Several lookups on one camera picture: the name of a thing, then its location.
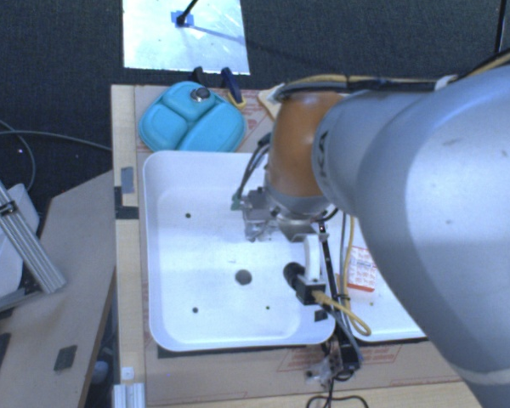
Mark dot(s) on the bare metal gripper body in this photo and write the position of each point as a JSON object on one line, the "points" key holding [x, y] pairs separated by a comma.
{"points": [[259, 215]]}

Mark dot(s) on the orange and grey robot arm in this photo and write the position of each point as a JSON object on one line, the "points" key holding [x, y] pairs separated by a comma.
{"points": [[429, 194]]}

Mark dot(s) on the thin black and white rod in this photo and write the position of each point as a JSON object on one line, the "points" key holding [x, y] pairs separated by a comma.
{"points": [[329, 266]]}

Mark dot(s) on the red and white carton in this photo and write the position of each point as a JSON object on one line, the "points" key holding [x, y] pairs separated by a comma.
{"points": [[362, 270]]}

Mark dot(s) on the blue divided plate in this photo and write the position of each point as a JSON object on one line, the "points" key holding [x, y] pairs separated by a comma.
{"points": [[183, 126]]}

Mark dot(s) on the small dark round can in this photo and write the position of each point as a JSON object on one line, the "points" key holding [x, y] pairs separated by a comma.
{"points": [[200, 94]]}

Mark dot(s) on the brown cardboard board red print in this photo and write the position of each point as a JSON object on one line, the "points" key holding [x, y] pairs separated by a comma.
{"points": [[238, 376]]}

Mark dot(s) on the black cylinder on white bracket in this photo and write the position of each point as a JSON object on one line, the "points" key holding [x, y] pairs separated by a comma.
{"points": [[308, 285]]}

